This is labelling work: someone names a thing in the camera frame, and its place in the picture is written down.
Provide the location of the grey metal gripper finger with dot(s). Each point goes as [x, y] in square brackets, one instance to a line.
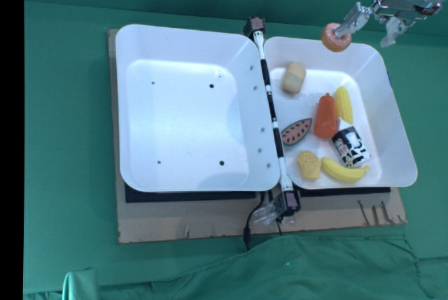
[393, 32]
[355, 19]

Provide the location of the orange doughnut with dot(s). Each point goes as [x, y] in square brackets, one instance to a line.
[330, 43]

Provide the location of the yellow corn cob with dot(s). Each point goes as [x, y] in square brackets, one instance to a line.
[344, 104]

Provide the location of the beige bread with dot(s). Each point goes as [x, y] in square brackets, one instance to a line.
[293, 79]

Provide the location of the white plastic tray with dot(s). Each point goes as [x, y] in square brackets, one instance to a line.
[182, 110]
[381, 137]

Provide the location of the black and white thin rod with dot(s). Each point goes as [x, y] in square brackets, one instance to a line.
[270, 96]

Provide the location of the black and white cow carton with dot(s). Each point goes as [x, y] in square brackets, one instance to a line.
[351, 148]

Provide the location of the watermelon slice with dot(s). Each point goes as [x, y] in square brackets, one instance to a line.
[295, 133]

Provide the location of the yellow banana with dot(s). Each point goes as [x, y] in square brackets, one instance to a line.
[341, 172]

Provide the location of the yellow fries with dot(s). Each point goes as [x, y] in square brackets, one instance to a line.
[309, 165]

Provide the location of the brown cardboard board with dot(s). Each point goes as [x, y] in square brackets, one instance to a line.
[210, 218]

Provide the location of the green cloth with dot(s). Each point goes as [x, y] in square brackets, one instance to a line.
[280, 270]

